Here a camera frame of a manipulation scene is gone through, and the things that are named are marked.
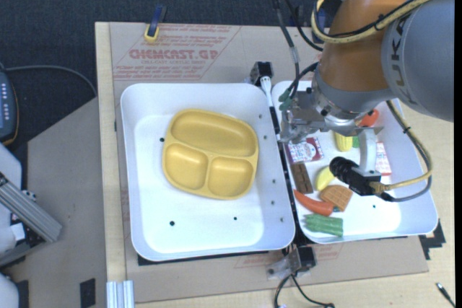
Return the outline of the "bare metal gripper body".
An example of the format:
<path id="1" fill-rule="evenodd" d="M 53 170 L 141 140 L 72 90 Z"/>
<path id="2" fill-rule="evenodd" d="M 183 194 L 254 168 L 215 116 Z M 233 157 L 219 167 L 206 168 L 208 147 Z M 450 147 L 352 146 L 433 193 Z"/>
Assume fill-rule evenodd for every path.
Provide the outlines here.
<path id="1" fill-rule="evenodd" d="M 283 94 L 279 101 L 279 138 L 284 143 L 299 143 L 318 131 L 351 136 L 355 134 L 356 121 L 362 117 L 361 112 L 343 110 L 322 93 L 308 89 L 295 92 L 294 97 L 289 92 Z"/>

